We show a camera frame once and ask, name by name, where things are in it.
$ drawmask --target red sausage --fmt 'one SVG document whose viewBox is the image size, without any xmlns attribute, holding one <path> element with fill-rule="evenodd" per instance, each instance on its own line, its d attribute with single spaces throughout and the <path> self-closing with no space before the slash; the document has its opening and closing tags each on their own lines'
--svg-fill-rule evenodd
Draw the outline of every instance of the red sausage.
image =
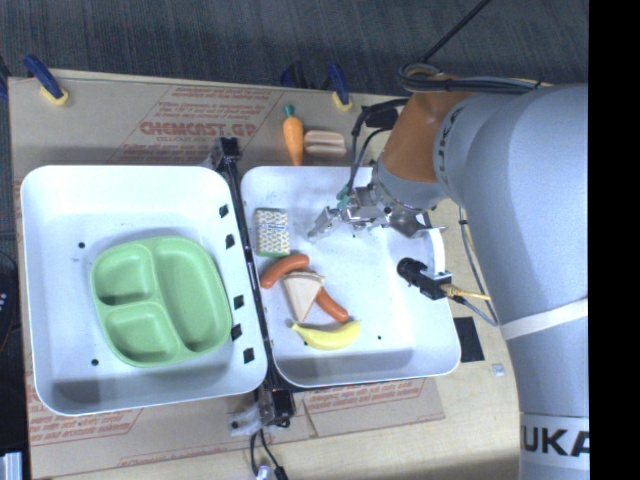
<svg viewBox="0 0 640 480">
<path fill-rule="evenodd" d="M 346 322 L 349 319 L 349 312 L 333 300 L 324 288 L 320 288 L 318 295 L 316 295 L 316 302 L 325 313 L 338 322 Z"/>
<path fill-rule="evenodd" d="M 309 266 L 309 256 L 306 254 L 292 254 L 274 263 L 260 276 L 260 286 L 271 288 L 283 275 Z"/>
</svg>

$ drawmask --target black connector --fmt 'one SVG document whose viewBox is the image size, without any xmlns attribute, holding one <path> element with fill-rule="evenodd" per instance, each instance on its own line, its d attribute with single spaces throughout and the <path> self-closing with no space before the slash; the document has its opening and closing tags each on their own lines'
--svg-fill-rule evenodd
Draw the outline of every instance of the black connector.
<svg viewBox="0 0 640 480">
<path fill-rule="evenodd" d="M 388 108 L 380 112 L 374 112 L 364 120 L 368 128 L 387 128 L 391 130 L 398 120 L 398 110 Z"/>
<path fill-rule="evenodd" d="M 273 413 L 275 424 L 283 424 L 296 413 L 296 405 L 293 395 L 286 389 L 272 389 Z"/>
<path fill-rule="evenodd" d="M 417 260 L 404 258 L 398 262 L 397 271 L 400 277 L 405 279 L 409 284 L 417 286 L 420 293 L 426 295 L 432 300 L 443 299 L 447 295 L 440 288 L 443 284 L 451 283 L 451 274 L 436 272 L 437 277 L 430 277 L 423 274 L 428 267 Z"/>
<path fill-rule="evenodd" d="M 231 138 L 220 137 L 219 147 L 220 147 L 221 153 L 225 157 L 231 158 L 233 160 L 240 159 L 240 156 L 241 156 L 240 147 L 238 146 L 238 139 L 236 139 L 235 137 L 231 137 Z"/>
<path fill-rule="evenodd" d="M 285 473 L 284 468 L 282 466 L 276 467 L 276 469 L 274 469 L 273 472 L 276 475 L 277 480 L 289 480 L 289 477 Z"/>
</svg>

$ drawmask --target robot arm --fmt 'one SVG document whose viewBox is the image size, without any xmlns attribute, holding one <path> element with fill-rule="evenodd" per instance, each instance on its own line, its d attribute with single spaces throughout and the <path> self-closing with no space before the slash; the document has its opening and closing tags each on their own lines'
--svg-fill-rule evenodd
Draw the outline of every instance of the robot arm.
<svg viewBox="0 0 640 480">
<path fill-rule="evenodd" d="M 311 233 L 333 219 L 412 237 L 443 198 L 466 210 L 516 374 L 523 480 L 590 478 L 587 104 L 586 85 L 416 93 L 371 183 Z"/>
</svg>

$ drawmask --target white tape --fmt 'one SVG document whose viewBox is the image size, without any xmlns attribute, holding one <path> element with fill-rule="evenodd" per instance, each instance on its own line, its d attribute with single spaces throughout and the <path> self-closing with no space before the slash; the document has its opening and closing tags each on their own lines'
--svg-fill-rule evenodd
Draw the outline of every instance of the white tape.
<svg viewBox="0 0 640 480">
<path fill-rule="evenodd" d="M 430 228 L 425 234 L 425 240 L 428 253 L 426 255 L 426 264 L 429 267 L 428 272 L 438 274 L 446 272 L 445 268 L 445 251 L 442 233 L 438 228 Z"/>
<path fill-rule="evenodd" d="M 589 316 L 589 298 L 576 300 L 565 306 L 525 316 L 508 324 L 501 326 L 502 337 L 505 340 L 512 340 L 527 334 L 543 331 L 556 325 L 572 322 L 578 318 Z"/>
</svg>

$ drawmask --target blue clamp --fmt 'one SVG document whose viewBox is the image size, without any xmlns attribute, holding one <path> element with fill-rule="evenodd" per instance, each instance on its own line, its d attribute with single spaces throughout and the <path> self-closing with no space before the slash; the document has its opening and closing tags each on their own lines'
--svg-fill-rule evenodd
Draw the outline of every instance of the blue clamp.
<svg viewBox="0 0 640 480">
<path fill-rule="evenodd" d="M 343 106 L 351 106 L 349 100 L 349 88 L 347 87 L 347 77 L 342 68 L 335 62 L 329 64 L 329 78 L 333 82 L 338 99 Z"/>
<path fill-rule="evenodd" d="M 336 62 L 329 64 L 327 70 L 328 76 L 320 86 L 320 90 L 327 90 L 330 85 L 333 85 L 335 89 L 331 95 L 333 102 L 340 110 L 346 112 L 352 106 L 349 88 L 347 87 L 347 77 Z M 314 84 L 307 82 L 302 63 L 299 60 L 295 61 L 280 74 L 280 84 L 283 87 L 315 89 Z"/>
<path fill-rule="evenodd" d="M 47 98 L 54 105 L 64 105 L 69 98 L 69 94 L 65 91 L 55 77 L 51 74 L 51 71 L 38 59 L 35 55 L 29 54 L 24 58 L 24 65 L 27 67 L 30 73 L 35 76 L 42 84 L 40 93 Z"/>
</svg>

